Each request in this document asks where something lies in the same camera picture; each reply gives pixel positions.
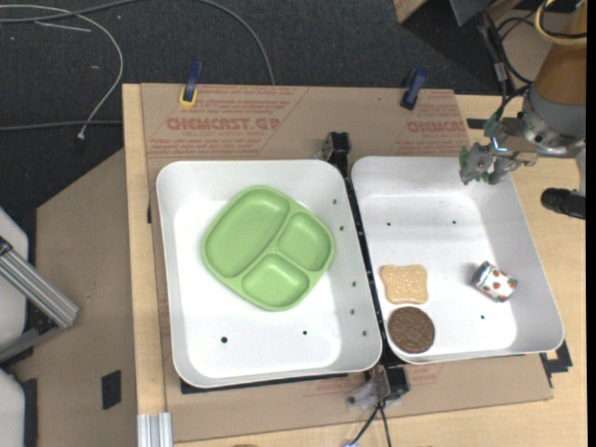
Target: chocolate cookie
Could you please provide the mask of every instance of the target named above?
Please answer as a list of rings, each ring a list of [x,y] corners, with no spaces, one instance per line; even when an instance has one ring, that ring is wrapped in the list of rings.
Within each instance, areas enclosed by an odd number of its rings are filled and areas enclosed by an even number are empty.
[[[387,330],[393,342],[407,353],[424,353],[435,341],[435,325],[420,308],[405,306],[389,318]]]

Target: cookie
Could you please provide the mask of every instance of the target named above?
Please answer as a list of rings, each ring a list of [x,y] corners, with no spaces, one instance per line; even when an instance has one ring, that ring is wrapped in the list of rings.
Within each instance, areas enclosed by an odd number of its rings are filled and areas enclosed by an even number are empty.
[[[420,305],[428,301],[427,271],[420,264],[387,264],[381,268],[381,279],[385,285],[385,296],[394,305]]]
[[[389,318],[387,330],[391,340],[406,353],[424,353],[435,342],[435,324],[415,306],[396,309]]]

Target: blue clamp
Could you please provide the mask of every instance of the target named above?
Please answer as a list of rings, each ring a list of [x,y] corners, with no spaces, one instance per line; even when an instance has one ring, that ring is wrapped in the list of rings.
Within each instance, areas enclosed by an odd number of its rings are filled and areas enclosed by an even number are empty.
[[[404,108],[412,110],[418,99],[418,91],[422,85],[425,84],[425,80],[428,76],[428,70],[426,68],[416,68],[410,72],[407,84],[408,89],[401,98],[401,105]]]
[[[188,80],[186,85],[180,91],[180,97],[178,98],[179,103],[182,106],[194,106],[196,102],[196,95],[198,89],[196,85],[201,77],[203,71],[203,61],[193,60],[188,72]]]

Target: white cable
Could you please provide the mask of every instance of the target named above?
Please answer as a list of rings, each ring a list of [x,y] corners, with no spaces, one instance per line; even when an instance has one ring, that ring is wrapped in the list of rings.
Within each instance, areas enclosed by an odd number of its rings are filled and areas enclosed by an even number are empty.
[[[36,9],[49,10],[49,11],[55,11],[55,12],[60,12],[60,13],[71,13],[69,10],[64,10],[62,8],[43,7],[43,6],[40,6],[40,5],[29,5],[29,4],[0,5],[0,9],[2,9],[2,8],[36,8]],[[115,39],[112,36],[112,34],[110,32],[108,32],[103,26],[101,26],[95,20],[92,20],[92,19],[90,19],[88,17],[85,17],[83,15],[76,15],[76,16],[79,19],[82,19],[84,21],[87,21],[88,23],[91,23],[95,27],[97,27],[100,30],[102,30],[102,32],[104,32],[106,34],[106,36],[110,39],[110,41],[114,45],[116,51],[118,52],[118,58],[120,59],[120,70],[118,71],[118,76],[115,78],[114,83],[112,84],[112,86],[110,86],[110,88],[108,89],[108,91],[105,93],[105,95],[100,100],[100,102],[98,102],[98,104],[95,106],[95,108],[93,108],[93,111],[91,111],[91,114],[87,118],[87,123],[85,125],[83,125],[83,127],[81,128],[81,130],[76,135],[77,138],[79,138],[81,140],[84,140],[85,139],[85,131],[87,130],[88,122],[91,119],[93,119],[93,117],[95,116],[95,114],[100,110],[100,108],[103,106],[103,104],[105,103],[105,101],[114,92],[114,90],[116,89],[116,87],[118,86],[118,84],[120,83],[120,81],[122,79],[122,75],[124,74],[124,56],[122,55],[122,50],[120,49],[120,46],[117,44],[117,42],[115,41]],[[36,21],[36,23],[38,23],[40,25],[43,25],[43,26],[50,26],[47,23],[43,23],[41,21]],[[64,30],[73,30],[74,29],[74,28],[71,28],[71,27],[59,26],[59,25],[51,25],[51,26],[52,27],[55,27],[55,28],[62,28]]]

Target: table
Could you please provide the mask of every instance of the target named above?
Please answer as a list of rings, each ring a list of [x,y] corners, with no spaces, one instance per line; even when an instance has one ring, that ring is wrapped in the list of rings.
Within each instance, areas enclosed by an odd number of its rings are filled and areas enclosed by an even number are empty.
[[[457,96],[464,118],[485,118],[498,98]],[[124,85],[125,152],[129,203],[130,272],[138,413],[156,415],[167,410],[161,342],[157,317],[153,240],[147,224],[146,157],[139,85]],[[513,102],[505,116],[515,115]],[[481,131],[467,128],[472,142]],[[544,210],[539,204],[547,187],[571,187],[578,181],[573,160],[540,160],[513,174],[528,224],[557,300],[574,367],[553,379],[554,399],[450,413],[434,413],[389,420],[396,445],[586,445],[587,362],[585,222]],[[258,445],[338,446],[353,438],[361,424],[287,430],[233,439],[187,442],[184,446]],[[374,422],[362,445],[383,445],[381,422]]]

